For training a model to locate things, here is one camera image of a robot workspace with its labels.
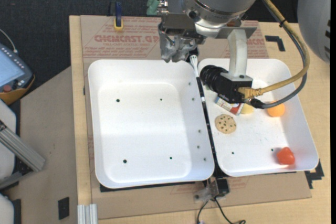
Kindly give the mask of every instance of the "empty white tray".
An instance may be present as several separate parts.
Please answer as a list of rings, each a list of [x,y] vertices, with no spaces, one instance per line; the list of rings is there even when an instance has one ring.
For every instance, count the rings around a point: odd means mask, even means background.
[[[97,60],[88,70],[98,181],[108,188],[206,180],[214,161],[192,67]]]
[[[229,59],[204,59],[198,65],[199,72],[206,65],[228,70]],[[253,88],[263,88],[291,77],[288,67],[276,59],[248,59],[246,75],[253,78]],[[276,101],[294,89],[291,83],[258,99]],[[283,116],[272,118],[263,109],[255,109],[252,114],[233,115],[215,104],[215,92],[204,87],[204,94],[218,164],[227,175],[294,172],[317,166],[318,154],[297,95],[285,102]],[[215,118],[221,114],[234,117],[237,123],[234,133],[223,134],[217,130]],[[277,160],[277,152],[286,146],[294,153],[296,161],[293,165],[281,165]]]

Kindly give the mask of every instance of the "cookie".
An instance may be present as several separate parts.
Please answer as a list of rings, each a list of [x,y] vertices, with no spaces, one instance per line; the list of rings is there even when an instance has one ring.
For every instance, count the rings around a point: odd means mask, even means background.
[[[222,114],[215,119],[216,128],[225,134],[230,134],[236,130],[236,122],[233,117]]]

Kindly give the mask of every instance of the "wooden edge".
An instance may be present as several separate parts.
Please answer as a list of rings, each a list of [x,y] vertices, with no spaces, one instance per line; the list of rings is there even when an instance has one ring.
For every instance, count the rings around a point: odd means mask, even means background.
[[[77,196],[79,205],[92,203],[80,16],[69,16],[72,92],[75,123]]]

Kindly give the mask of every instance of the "black cable tie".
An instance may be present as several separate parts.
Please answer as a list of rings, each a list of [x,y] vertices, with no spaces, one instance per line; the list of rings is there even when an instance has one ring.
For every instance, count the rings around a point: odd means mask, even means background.
[[[287,21],[287,20],[284,19],[284,20],[279,24],[279,27],[282,27],[285,21]]]

